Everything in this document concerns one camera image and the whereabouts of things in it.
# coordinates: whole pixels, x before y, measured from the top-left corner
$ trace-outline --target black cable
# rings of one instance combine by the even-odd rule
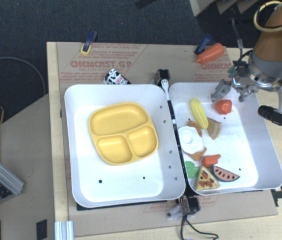
[[[32,64],[30,64],[29,62],[27,62],[27,61],[25,61],[25,60],[23,60],[23,59],[15,58],[15,57],[0,57],[0,60],[15,60],[15,61],[23,62],[23,63],[29,65],[29,66],[38,74],[38,76],[39,76],[40,79],[41,79],[42,87],[43,87],[43,96],[46,94],[45,82],[44,82],[43,77],[42,77],[42,75],[40,74],[39,70],[37,70],[37,68],[36,68],[35,66],[33,66]]]
[[[239,60],[238,60],[238,62],[241,62],[242,59],[243,59],[245,56],[249,55],[252,51],[253,51],[253,49],[248,50],[246,53],[244,53],[243,55],[241,55],[240,58],[239,58]]]
[[[236,24],[235,24],[235,15],[236,13],[234,12],[234,9],[231,9],[231,22],[232,22],[232,27],[233,27],[233,30],[234,30],[234,33],[236,35],[236,39],[237,39],[237,44],[238,44],[238,47],[240,49],[240,56],[243,55],[243,41],[242,41],[242,38],[240,36],[240,33],[238,32],[237,28],[236,28]]]
[[[215,237],[213,238],[213,240],[216,240],[216,239],[219,238],[219,236],[218,236],[217,234],[215,234],[215,233],[201,232],[201,231],[197,230],[196,228],[194,228],[193,225],[187,220],[187,215],[185,215],[185,216],[182,217],[182,222],[181,222],[181,230],[180,230],[181,240],[184,240],[184,237],[183,237],[183,229],[184,229],[184,224],[185,224],[185,222],[187,222],[187,224],[190,225],[190,227],[191,227],[192,229],[194,229],[194,230],[195,230],[197,233],[199,233],[199,234],[215,236]]]
[[[192,229],[194,229],[197,233],[200,233],[200,234],[203,234],[203,235],[211,235],[211,236],[215,236],[214,238],[213,238],[213,240],[215,240],[215,239],[218,239],[219,238],[219,236],[217,235],[217,234],[215,234],[215,233],[206,233],[206,232],[201,232],[201,231],[198,231],[196,228],[194,228],[193,227],[193,225],[192,224],[190,224],[190,222],[187,220],[187,218],[185,218],[185,221],[187,222],[187,224],[188,225],[190,225],[190,227],[192,228]]]

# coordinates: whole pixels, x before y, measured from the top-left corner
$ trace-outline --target toy pizza slice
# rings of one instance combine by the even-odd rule
[[[197,180],[197,191],[217,189],[220,186],[217,179],[213,174],[203,165],[200,167],[198,180]]]

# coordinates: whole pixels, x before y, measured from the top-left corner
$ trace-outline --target toy fried egg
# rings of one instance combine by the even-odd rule
[[[184,126],[178,129],[182,150],[189,154],[202,151],[203,139],[194,127]]]

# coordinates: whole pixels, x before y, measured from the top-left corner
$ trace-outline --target toy food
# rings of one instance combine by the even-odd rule
[[[232,101],[229,99],[220,99],[215,102],[215,109],[222,115],[227,115],[232,111]]]
[[[214,119],[211,118],[207,118],[208,122],[209,122],[209,127],[207,128],[207,132],[209,134],[209,136],[215,140],[222,129],[222,124],[220,122],[215,121]]]
[[[189,126],[189,127],[194,127],[194,128],[197,130],[199,136],[202,137],[202,135],[203,135],[203,134],[202,134],[202,129],[200,128],[200,126],[199,126],[197,123],[195,123],[195,122],[192,121],[192,120],[189,120],[188,123],[187,123],[187,126]]]
[[[220,168],[216,165],[213,166],[212,173],[219,181],[223,181],[223,182],[233,182],[240,177],[237,174],[232,173],[223,168]]]
[[[217,189],[220,186],[217,179],[204,166],[200,167],[200,172],[197,180],[197,191]]]
[[[208,155],[205,156],[202,160],[202,165],[206,168],[209,168],[213,166],[214,164],[217,164],[218,159],[221,157],[220,154],[214,154],[214,155]]]
[[[203,139],[194,127],[184,126],[178,129],[182,150],[188,154],[204,148]]]
[[[199,174],[200,168],[196,167],[195,164],[191,161],[185,161],[185,168],[186,168],[187,177],[189,179],[192,179]]]
[[[194,154],[190,154],[190,157],[193,158],[195,161],[198,161],[204,155],[206,150],[207,150],[206,147],[204,147],[202,151],[197,151]]]
[[[206,63],[206,62],[209,62],[209,61],[216,60],[217,58],[222,56],[224,54],[224,52],[225,52],[225,49],[224,49],[223,45],[218,42],[218,43],[212,45],[211,47],[209,47],[208,49],[206,49],[205,51],[203,51],[202,53],[200,53],[197,56],[196,62]]]
[[[195,120],[199,124],[199,126],[202,129],[207,129],[207,127],[209,126],[209,122],[207,120],[204,108],[197,98],[191,100],[191,109]]]

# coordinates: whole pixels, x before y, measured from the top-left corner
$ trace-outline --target dark carpet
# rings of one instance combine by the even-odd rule
[[[243,14],[232,7],[242,22],[237,28],[244,47],[255,45],[259,33],[252,18],[268,1]],[[0,58],[9,57],[0,59],[5,120],[43,95],[35,69],[48,92],[46,42],[84,42],[94,29],[99,43],[198,45],[211,34],[211,43],[237,47],[230,12],[220,15],[213,3],[194,17],[189,0],[0,0]]]

